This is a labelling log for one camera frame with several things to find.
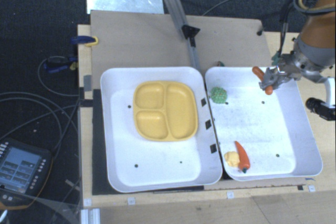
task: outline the black clip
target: black clip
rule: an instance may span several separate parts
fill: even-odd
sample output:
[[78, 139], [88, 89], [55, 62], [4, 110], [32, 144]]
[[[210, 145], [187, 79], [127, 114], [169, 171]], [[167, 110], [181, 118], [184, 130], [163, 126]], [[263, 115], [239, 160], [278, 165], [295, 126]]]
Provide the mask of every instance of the black clip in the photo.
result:
[[190, 39], [190, 43], [192, 47], [196, 47], [195, 39], [194, 37], [198, 34], [198, 32], [201, 31], [199, 28], [190, 26], [190, 25], [183, 25], [182, 26], [182, 32], [185, 37], [185, 39]]

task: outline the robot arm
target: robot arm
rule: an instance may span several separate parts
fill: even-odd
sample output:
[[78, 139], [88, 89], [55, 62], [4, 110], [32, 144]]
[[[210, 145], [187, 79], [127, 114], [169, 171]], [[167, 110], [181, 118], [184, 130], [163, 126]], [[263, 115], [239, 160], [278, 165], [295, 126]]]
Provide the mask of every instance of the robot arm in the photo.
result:
[[314, 8], [305, 7], [302, 0], [294, 0], [293, 5], [308, 19], [291, 53], [279, 55], [277, 65], [267, 68], [260, 88], [276, 90], [282, 83], [301, 77], [324, 83], [326, 102], [310, 98], [306, 106], [326, 120], [335, 120], [335, 78], [321, 75], [335, 64], [335, 0], [318, 0]]

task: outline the white tray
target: white tray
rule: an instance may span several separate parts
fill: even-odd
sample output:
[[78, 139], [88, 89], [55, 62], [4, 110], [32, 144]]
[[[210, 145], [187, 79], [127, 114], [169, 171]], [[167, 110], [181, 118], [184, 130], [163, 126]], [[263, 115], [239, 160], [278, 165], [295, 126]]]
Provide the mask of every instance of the white tray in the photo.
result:
[[295, 81], [266, 95], [251, 68], [210, 68], [205, 81], [227, 91], [228, 104], [210, 106], [221, 153], [246, 150], [251, 168], [244, 174], [224, 160], [226, 173], [238, 181], [294, 176], [314, 176], [322, 160]]
[[[156, 142], [136, 130], [133, 103], [136, 87], [146, 81], [177, 81], [195, 95], [198, 130], [186, 140]], [[201, 74], [190, 67], [114, 68], [101, 77], [108, 180], [123, 193], [207, 185], [222, 176], [214, 128]]]

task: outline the black carpet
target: black carpet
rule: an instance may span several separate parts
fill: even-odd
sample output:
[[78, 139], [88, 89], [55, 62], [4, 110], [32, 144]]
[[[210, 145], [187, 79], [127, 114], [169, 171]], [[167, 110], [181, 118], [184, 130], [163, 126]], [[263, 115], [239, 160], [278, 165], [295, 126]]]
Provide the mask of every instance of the black carpet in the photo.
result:
[[[186, 14], [201, 15], [223, 0], [181, 0]], [[208, 16], [224, 16], [260, 19], [266, 31], [279, 31], [279, 11], [286, 0], [233, 0], [214, 9]], [[292, 12], [289, 31], [300, 31], [305, 18]], [[74, 105], [76, 97], [63, 97], [48, 92], [41, 86], [37, 68], [44, 59], [69, 56], [76, 53], [70, 38], [77, 34], [77, 24], [88, 24], [86, 0], [0, 0], [0, 94], [5, 92], [29, 92], [50, 99], [61, 107]], [[65, 94], [77, 94], [75, 71], [65, 70], [56, 74], [41, 71], [43, 82], [51, 89]], [[13, 94], [10, 97], [22, 97]], [[1, 136], [18, 125], [48, 111], [38, 103], [27, 100], [0, 102]], [[66, 109], [71, 114], [72, 108]], [[58, 113], [62, 128], [68, 119]], [[10, 136], [24, 143], [53, 149], [59, 139], [56, 120], [47, 116], [13, 132]], [[53, 166], [50, 178], [41, 198], [63, 201], [76, 205], [79, 194], [65, 184], [75, 183], [78, 172], [78, 137], [73, 126], [69, 127], [61, 145], [61, 151]], [[30, 208], [11, 211], [11, 223], [49, 223], [54, 212], [40, 203]], [[54, 223], [67, 223], [58, 216]]]

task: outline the blue clamp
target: blue clamp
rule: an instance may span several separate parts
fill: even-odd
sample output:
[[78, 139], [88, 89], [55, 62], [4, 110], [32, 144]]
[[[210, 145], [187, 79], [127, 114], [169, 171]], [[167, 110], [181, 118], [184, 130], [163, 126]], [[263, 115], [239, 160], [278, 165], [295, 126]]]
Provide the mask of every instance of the blue clamp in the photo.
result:
[[98, 38], [89, 36], [77, 36], [72, 37], [70, 43], [72, 45], [85, 44], [86, 47], [92, 47], [98, 44]]
[[77, 56], [53, 56], [45, 61], [43, 67], [48, 73], [57, 73], [68, 68], [71, 69], [71, 65], [77, 62]]

